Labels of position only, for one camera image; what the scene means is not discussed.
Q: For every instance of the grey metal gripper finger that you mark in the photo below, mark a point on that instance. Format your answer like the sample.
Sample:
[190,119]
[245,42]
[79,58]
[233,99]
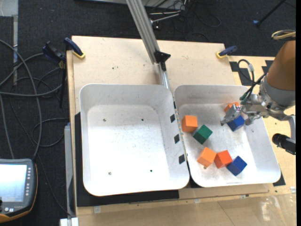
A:
[231,114]
[251,120]

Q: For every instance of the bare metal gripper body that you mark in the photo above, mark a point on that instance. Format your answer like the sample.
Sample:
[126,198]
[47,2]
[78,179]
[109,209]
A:
[255,106]

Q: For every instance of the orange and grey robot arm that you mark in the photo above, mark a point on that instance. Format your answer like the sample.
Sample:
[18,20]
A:
[282,65]

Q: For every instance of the orange cube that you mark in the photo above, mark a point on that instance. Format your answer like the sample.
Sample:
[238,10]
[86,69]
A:
[189,123]
[206,156]
[228,107]

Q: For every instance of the blue cube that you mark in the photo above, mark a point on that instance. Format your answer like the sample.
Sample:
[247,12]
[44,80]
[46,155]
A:
[237,165]
[237,123]

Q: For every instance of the white plastic tray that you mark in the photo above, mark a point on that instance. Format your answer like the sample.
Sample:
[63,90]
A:
[127,145]
[235,140]

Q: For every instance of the green cube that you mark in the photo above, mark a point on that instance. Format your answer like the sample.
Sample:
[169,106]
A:
[202,134]

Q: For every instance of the red-orange cube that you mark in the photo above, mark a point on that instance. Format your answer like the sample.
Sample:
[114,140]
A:
[223,159]

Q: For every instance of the pale wood board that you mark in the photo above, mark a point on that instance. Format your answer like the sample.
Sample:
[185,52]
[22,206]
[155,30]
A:
[117,62]

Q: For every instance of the black cylinder on white bracket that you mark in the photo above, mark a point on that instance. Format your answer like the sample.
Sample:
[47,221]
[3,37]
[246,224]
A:
[283,142]

